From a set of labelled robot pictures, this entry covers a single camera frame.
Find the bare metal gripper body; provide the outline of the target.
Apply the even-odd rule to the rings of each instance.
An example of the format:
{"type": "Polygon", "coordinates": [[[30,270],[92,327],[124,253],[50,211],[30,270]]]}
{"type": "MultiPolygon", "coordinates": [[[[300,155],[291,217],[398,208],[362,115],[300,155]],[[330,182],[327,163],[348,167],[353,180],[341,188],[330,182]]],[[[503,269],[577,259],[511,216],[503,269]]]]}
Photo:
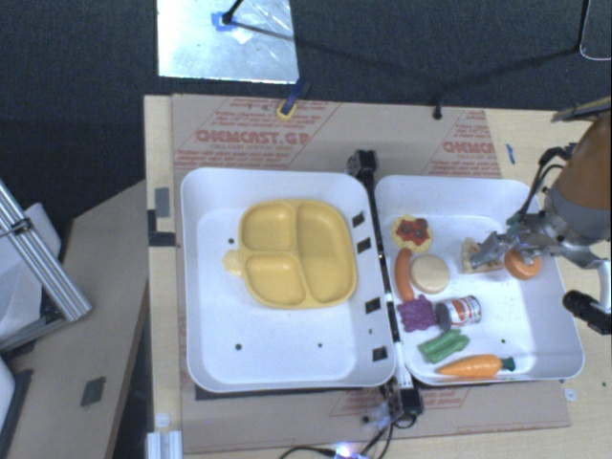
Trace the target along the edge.
{"type": "Polygon", "coordinates": [[[561,256],[580,268],[593,268],[601,260],[590,247],[603,240],[603,224],[523,224],[507,236],[507,251],[537,251],[540,256],[561,256]]]}

